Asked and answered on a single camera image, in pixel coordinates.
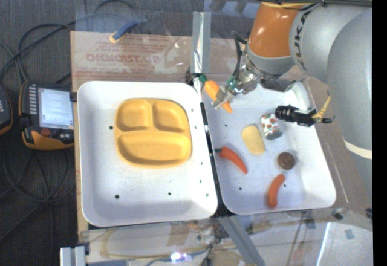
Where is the orange sausage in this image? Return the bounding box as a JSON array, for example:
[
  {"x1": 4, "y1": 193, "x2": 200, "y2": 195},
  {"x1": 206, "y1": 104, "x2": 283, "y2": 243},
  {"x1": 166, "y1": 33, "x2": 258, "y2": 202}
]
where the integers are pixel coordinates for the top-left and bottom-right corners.
[{"x1": 267, "y1": 174, "x2": 286, "y2": 209}]

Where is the pale yellow bread slice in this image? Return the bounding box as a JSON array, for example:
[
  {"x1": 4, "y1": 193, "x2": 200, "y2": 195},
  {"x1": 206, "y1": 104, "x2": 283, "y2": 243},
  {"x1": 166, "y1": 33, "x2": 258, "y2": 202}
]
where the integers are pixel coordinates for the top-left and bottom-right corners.
[{"x1": 241, "y1": 124, "x2": 267, "y2": 155}]

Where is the white plastic tray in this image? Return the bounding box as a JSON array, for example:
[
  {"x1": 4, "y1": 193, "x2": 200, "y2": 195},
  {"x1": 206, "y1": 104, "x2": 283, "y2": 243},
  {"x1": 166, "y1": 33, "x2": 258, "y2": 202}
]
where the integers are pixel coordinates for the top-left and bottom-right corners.
[
  {"x1": 200, "y1": 79, "x2": 337, "y2": 216},
  {"x1": 76, "y1": 80, "x2": 219, "y2": 228}
]

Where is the black cylinder on white bracket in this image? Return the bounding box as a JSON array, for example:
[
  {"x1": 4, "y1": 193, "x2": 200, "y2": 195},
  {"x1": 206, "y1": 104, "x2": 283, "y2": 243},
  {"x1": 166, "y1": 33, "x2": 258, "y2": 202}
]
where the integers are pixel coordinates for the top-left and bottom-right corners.
[{"x1": 260, "y1": 79, "x2": 318, "y2": 128}]

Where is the yellow divided plate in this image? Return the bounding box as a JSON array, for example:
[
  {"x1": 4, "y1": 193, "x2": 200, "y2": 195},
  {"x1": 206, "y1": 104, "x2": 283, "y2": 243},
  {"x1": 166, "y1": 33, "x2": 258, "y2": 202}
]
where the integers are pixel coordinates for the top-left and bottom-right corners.
[{"x1": 114, "y1": 98, "x2": 193, "y2": 169}]

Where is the orange carrot with green top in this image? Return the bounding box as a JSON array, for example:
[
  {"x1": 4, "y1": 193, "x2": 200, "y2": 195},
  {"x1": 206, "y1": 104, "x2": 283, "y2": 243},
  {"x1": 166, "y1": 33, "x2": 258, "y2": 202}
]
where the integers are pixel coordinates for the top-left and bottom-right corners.
[{"x1": 198, "y1": 74, "x2": 233, "y2": 114}]

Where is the small can with tomato print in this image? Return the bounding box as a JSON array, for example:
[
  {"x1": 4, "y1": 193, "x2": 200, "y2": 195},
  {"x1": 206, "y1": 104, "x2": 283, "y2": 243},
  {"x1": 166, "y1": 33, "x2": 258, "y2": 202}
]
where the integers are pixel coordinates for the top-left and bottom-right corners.
[{"x1": 260, "y1": 112, "x2": 284, "y2": 141}]

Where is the orange chilli pepper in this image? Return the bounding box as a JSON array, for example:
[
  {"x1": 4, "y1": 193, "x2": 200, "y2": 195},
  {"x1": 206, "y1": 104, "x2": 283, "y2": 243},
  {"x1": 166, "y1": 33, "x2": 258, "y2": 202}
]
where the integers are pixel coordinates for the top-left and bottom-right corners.
[{"x1": 215, "y1": 146, "x2": 249, "y2": 175}]

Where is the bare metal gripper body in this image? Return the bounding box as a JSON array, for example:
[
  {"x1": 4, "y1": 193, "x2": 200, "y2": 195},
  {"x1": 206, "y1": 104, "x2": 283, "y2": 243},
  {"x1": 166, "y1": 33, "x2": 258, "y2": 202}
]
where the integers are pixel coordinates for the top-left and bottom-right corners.
[{"x1": 224, "y1": 62, "x2": 264, "y2": 99}]

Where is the brown round biscuit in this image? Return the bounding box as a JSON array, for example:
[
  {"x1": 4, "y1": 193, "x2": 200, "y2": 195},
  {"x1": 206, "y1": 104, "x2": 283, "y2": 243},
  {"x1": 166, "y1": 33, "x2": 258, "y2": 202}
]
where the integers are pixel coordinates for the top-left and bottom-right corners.
[{"x1": 277, "y1": 151, "x2": 296, "y2": 171}]

